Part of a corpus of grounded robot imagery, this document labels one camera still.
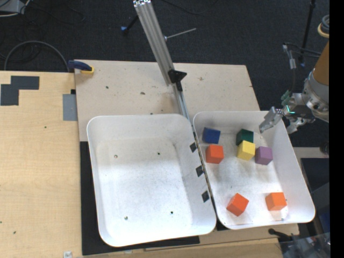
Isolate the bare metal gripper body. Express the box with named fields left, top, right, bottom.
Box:
left=281, top=97, right=329, bottom=127

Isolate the green cube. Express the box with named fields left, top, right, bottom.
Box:
left=235, top=128, right=255, bottom=146

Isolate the purple cube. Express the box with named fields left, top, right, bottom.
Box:
left=254, top=146, right=274, bottom=166

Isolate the yellow cube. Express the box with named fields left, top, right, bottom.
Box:
left=236, top=140, right=256, bottom=162

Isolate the blue cube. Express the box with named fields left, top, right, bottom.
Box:
left=202, top=127, right=221, bottom=145

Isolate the orange cube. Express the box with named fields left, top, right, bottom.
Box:
left=205, top=144, right=225, bottom=164
left=264, top=192, right=288, bottom=212
left=226, top=192, right=250, bottom=217

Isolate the white plastic tray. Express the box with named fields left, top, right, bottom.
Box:
left=192, top=110, right=316, bottom=231
left=86, top=113, right=218, bottom=248

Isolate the pale wooden board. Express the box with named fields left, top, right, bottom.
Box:
left=73, top=60, right=300, bottom=253

